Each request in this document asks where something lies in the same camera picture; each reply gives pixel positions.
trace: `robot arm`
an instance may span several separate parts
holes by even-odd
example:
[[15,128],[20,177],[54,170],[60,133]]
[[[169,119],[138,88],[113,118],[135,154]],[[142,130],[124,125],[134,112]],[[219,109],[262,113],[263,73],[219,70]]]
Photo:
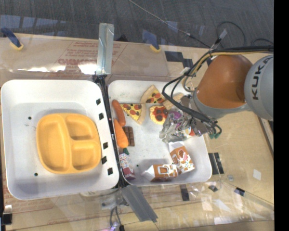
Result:
[[[201,136],[208,132],[217,138],[222,129],[217,119],[240,111],[253,111],[266,120],[273,121],[273,46],[256,46],[210,50],[183,76],[167,83],[162,94],[186,116],[191,116],[191,127],[195,134]],[[252,64],[244,54],[269,53]],[[195,77],[197,71],[208,60],[208,69],[195,90],[189,90],[186,80]],[[188,105],[176,102],[165,93],[165,88],[183,80],[185,90],[191,92]]]

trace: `pizza topping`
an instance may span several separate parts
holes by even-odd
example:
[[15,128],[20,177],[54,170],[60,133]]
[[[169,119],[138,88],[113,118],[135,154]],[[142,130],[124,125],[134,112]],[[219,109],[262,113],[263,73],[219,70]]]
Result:
[[163,103],[164,101],[165,98],[154,85],[145,91],[140,100],[141,103]]
[[164,124],[167,116],[168,110],[165,108],[165,106],[155,105],[150,108],[150,118],[156,124]]
[[142,124],[145,119],[145,109],[141,103],[121,103],[123,111],[134,119],[138,124]]

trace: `black mark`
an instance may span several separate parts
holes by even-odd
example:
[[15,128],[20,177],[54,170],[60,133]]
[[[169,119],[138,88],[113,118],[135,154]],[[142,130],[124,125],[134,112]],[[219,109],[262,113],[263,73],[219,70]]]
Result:
[[241,196],[244,196],[245,191],[242,190],[241,188],[238,188],[238,187],[237,187],[237,188],[235,189],[235,193],[240,194]]
[[188,195],[186,185],[180,185],[180,189],[181,189],[181,196],[182,196],[183,201],[189,201],[189,195]]
[[223,174],[224,172],[223,172],[223,166],[222,166],[222,162],[220,159],[220,155],[216,152],[216,153],[214,153],[214,157],[216,160],[218,171],[220,172],[220,174]]
[[216,192],[218,190],[217,187],[214,185],[209,186],[209,189],[211,189],[213,192]]
[[209,159],[210,159],[211,166],[212,166],[212,174],[218,175],[218,168],[217,168],[215,157],[214,157],[213,153],[209,153]]
[[107,162],[107,157],[106,157],[106,156],[104,156],[104,157],[102,158],[102,164],[104,164],[105,162]]
[[167,62],[183,62],[183,54],[182,52],[176,52],[176,51],[165,51],[166,60]]
[[111,175],[113,173],[113,170],[111,167],[107,171],[108,171],[108,175]]

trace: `plastic sheet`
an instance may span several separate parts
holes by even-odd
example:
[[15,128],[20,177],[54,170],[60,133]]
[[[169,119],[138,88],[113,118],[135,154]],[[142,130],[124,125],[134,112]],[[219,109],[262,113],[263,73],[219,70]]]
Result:
[[[34,18],[25,18],[26,28],[11,27],[11,21],[15,20],[10,19],[3,17],[0,26],[12,28],[24,48],[15,52],[7,38],[0,38],[0,86],[13,78],[91,79],[96,64],[98,25],[37,19],[39,27],[33,30],[29,22]],[[157,21],[152,24],[161,26]],[[194,63],[206,51],[194,48],[195,41],[181,34],[181,29],[207,39],[209,45],[216,40],[215,30],[201,25],[171,22],[162,27],[171,30],[170,38],[156,34],[154,28],[147,29],[146,21],[139,21],[138,42],[114,43],[112,76],[108,82],[178,76],[184,68],[183,62],[190,59]],[[156,36],[162,49],[159,53],[150,49],[150,42],[143,38],[143,30]],[[120,29],[115,29],[115,39],[120,36]],[[76,55],[70,51],[74,47],[81,50]],[[197,86],[201,71],[191,85]],[[110,230],[109,220],[115,206],[126,230],[169,230],[274,220],[273,158],[258,117],[250,112],[231,114],[221,118],[219,125],[223,133],[218,139],[204,135],[213,171],[207,182],[141,187],[158,215],[155,224],[139,223],[131,208],[124,204],[118,189],[41,200],[15,199],[7,189],[4,172],[4,201],[13,206],[13,225],[7,226],[7,230]],[[112,218],[113,224],[119,223],[115,212]]]

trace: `toy food package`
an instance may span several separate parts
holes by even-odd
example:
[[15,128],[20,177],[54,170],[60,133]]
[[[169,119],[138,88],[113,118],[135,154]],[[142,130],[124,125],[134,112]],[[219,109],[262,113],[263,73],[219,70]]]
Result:
[[129,155],[127,155],[126,153],[122,153],[119,155],[119,159],[120,159],[120,163],[121,163],[121,167],[123,170],[123,174],[124,177],[127,180],[133,180],[135,179],[135,174],[134,174],[134,170],[131,166],[131,158]]
[[153,164],[141,175],[149,181],[168,181],[178,176],[178,170],[174,164]]
[[174,164],[177,166],[179,175],[195,169],[195,165],[181,141],[170,142],[169,151]]

